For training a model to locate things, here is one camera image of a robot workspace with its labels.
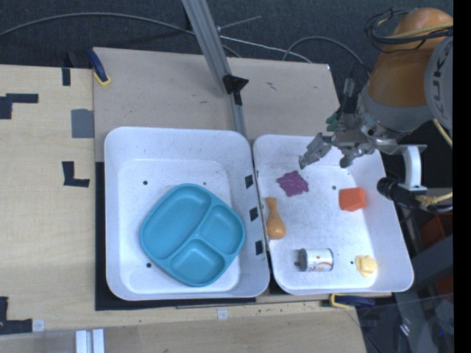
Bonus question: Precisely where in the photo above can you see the purple toy grapes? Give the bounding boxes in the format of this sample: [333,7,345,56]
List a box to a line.
[276,170,311,199]

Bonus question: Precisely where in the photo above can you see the black cylinder on white bracket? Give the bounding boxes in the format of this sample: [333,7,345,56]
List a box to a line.
[376,143,430,210]

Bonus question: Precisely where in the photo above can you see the white small can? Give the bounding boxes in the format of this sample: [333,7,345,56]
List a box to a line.
[293,247,335,273]

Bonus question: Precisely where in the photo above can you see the pale wood board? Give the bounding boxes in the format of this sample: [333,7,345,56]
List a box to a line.
[92,46,393,305]

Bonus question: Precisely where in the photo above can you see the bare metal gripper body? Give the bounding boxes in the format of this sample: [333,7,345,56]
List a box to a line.
[332,117,403,158]

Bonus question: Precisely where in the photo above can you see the blue divided plate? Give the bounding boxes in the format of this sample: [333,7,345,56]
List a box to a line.
[138,182,247,288]

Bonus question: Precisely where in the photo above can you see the white plastic tray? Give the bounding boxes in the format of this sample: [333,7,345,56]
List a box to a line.
[103,125,272,302]
[252,134,415,297]

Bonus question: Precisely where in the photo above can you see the orange cube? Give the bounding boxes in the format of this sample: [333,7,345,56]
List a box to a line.
[338,186,368,213]

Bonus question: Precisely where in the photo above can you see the yellow lumpy toy food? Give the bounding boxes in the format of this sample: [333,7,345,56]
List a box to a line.
[354,254,379,279]

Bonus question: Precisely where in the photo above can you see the orange toy chicken drumstick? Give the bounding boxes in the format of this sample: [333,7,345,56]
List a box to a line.
[265,196,288,241]

